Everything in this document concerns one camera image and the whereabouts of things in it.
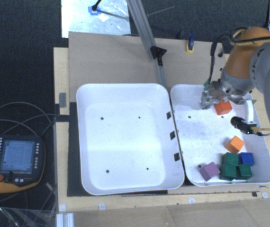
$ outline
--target black clamp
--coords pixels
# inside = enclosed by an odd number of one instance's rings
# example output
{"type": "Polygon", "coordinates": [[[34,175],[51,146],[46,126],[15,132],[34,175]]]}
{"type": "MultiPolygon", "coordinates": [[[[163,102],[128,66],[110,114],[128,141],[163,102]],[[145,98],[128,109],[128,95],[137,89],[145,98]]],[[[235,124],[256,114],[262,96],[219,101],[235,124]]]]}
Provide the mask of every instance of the black clamp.
{"type": "Polygon", "coordinates": [[[158,65],[163,66],[163,64],[162,64],[162,56],[167,52],[167,50],[156,47],[154,45],[150,48],[150,50],[151,50],[153,58],[154,59],[157,58],[158,65]]]}

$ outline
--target wooden table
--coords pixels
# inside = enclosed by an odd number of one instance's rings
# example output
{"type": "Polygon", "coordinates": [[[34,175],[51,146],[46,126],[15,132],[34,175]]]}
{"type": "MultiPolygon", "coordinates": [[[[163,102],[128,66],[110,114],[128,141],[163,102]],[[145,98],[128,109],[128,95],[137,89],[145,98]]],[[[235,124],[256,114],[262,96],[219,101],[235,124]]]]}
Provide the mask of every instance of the wooden table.
{"type": "MultiPolygon", "coordinates": [[[[203,84],[208,78],[211,43],[195,42],[193,54],[185,52],[185,41],[156,39],[157,46],[167,49],[163,56],[167,88],[176,84],[203,84]]],[[[225,65],[225,57],[216,58],[213,79],[220,76],[219,69],[225,65]]],[[[76,90],[86,83],[156,83],[155,65],[151,61],[138,37],[70,33],[69,48],[54,48],[55,102],[59,94],[66,95],[66,106],[60,107],[60,114],[69,114],[69,103],[75,102],[76,90]]],[[[253,98],[261,125],[269,126],[263,95],[257,90],[253,98]]],[[[69,123],[55,125],[58,179],[58,206],[60,212],[98,210],[100,203],[107,209],[125,209],[195,203],[228,201],[265,201],[262,192],[270,198],[270,183],[229,185],[214,187],[185,186],[170,190],[166,195],[154,196],[90,196],[67,197],[67,162],[69,123]]],[[[266,137],[270,151],[270,136],[266,137]]]]}

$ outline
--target cube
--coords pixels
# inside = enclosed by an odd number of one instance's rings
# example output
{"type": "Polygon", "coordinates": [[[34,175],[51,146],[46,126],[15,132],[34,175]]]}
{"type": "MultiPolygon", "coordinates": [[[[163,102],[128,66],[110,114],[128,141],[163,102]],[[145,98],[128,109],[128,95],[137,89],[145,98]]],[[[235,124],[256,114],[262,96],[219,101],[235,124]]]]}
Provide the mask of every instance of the cube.
{"type": "Polygon", "coordinates": [[[251,152],[242,152],[238,156],[240,164],[254,165],[254,158],[251,152]]]}
{"type": "Polygon", "coordinates": [[[237,167],[237,180],[247,180],[252,177],[251,166],[247,164],[239,164],[237,167]]]}
{"type": "Polygon", "coordinates": [[[220,175],[219,175],[220,179],[231,181],[236,177],[237,177],[236,166],[223,164],[220,167],[220,175]]]}
{"type": "Polygon", "coordinates": [[[232,106],[229,101],[227,102],[220,101],[220,103],[214,104],[214,107],[218,115],[227,114],[232,110],[232,106]]]}
{"type": "Polygon", "coordinates": [[[237,136],[234,136],[225,146],[225,148],[229,150],[231,153],[236,154],[242,149],[243,146],[244,142],[237,136]]]}
{"type": "Polygon", "coordinates": [[[205,179],[205,181],[210,180],[213,176],[220,173],[218,167],[215,165],[214,162],[211,162],[200,169],[200,174],[205,179]]]}
{"type": "Polygon", "coordinates": [[[229,165],[234,165],[234,166],[238,166],[238,155],[233,154],[233,153],[225,153],[222,157],[221,157],[221,164],[229,164],[229,165]]]}

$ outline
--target black floor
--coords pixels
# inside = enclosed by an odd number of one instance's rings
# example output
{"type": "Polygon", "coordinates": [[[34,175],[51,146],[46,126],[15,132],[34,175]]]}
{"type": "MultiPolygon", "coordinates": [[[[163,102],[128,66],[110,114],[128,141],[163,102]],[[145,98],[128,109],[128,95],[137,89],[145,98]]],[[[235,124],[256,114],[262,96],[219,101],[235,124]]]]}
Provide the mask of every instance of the black floor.
{"type": "MultiPolygon", "coordinates": [[[[195,39],[213,41],[238,26],[262,26],[268,0],[142,0],[155,37],[175,38],[181,29],[193,31],[195,39]]],[[[131,20],[132,33],[136,29],[131,20]]],[[[0,105],[25,101],[54,113],[53,48],[67,47],[61,38],[61,0],[0,0],[0,105]]],[[[0,111],[0,118],[23,120],[39,114],[24,106],[0,111]]],[[[0,123],[0,132],[11,124],[0,123]]],[[[32,124],[37,132],[47,126],[40,118],[32,124]]],[[[55,197],[52,129],[45,134],[47,164],[41,183],[0,206],[50,210],[55,197]]],[[[0,200],[12,194],[0,195],[0,200]]]]}

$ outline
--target blue cube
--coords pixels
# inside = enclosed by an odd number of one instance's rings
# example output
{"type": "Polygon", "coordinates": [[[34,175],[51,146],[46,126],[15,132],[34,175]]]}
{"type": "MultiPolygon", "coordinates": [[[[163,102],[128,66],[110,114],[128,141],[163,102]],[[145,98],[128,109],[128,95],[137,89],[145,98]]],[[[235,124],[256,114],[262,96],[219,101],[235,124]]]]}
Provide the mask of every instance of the blue cube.
{"type": "Polygon", "coordinates": [[[250,152],[242,152],[239,155],[239,163],[240,164],[248,164],[248,165],[254,165],[254,159],[253,154],[250,152]]]}

